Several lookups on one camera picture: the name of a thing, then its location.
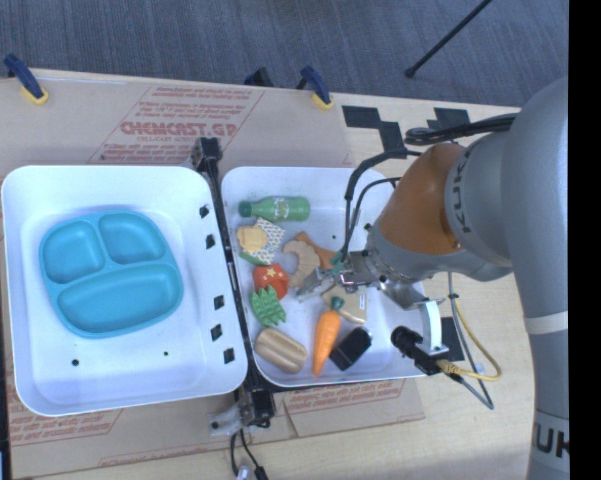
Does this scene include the black box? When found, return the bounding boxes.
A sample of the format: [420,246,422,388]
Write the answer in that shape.
[328,325,374,373]

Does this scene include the white plastic tray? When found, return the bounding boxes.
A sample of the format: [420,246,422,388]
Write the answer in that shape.
[0,164,249,418]
[220,166,430,389]

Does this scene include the orange toy pizza slice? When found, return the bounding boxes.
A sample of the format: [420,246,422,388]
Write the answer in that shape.
[294,231,337,270]

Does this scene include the black block with thin wires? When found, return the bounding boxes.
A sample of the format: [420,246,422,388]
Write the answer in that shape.
[191,136,224,171]
[208,386,277,437]

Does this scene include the thin black and white rod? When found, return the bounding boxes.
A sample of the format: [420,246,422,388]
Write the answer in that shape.
[203,160,264,394]

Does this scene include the yellow toy chips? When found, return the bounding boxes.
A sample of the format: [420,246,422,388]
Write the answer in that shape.
[236,225,270,254]

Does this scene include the brown cardboard board red print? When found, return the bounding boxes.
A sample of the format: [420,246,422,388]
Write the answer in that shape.
[0,67,427,480]

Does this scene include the beige toy biscuit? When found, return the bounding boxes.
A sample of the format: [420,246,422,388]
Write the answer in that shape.
[282,239,322,290]

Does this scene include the green toy lettuce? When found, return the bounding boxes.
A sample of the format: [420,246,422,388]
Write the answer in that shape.
[249,286,288,328]

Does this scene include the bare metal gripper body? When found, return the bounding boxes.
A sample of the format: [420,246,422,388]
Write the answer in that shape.
[329,249,384,290]

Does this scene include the red carton with yellow stars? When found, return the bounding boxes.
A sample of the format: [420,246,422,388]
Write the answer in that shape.
[252,263,291,301]

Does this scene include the green bottle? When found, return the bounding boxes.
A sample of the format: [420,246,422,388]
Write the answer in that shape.
[238,195,312,223]

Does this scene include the tan toy hot dog bun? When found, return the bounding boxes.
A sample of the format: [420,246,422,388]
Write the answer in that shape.
[253,327,309,375]

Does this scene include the orange carrot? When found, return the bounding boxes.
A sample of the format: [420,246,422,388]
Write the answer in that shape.
[311,296,346,377]

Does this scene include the blue divided plate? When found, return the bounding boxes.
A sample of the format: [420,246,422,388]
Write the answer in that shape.
[38,211,185,340]

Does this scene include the black tripod leg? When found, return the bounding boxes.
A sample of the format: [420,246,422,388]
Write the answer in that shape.
[404,0,529,79]

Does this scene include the beige toy bread slice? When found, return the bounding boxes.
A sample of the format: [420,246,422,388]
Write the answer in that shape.
[321,287,369,325]

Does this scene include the black cylinder on white bracket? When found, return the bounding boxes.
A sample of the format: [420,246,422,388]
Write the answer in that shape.
[390,296,452,377]

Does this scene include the checkered paper packet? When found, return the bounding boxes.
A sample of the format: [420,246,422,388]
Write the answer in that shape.
[239,216,287,267]

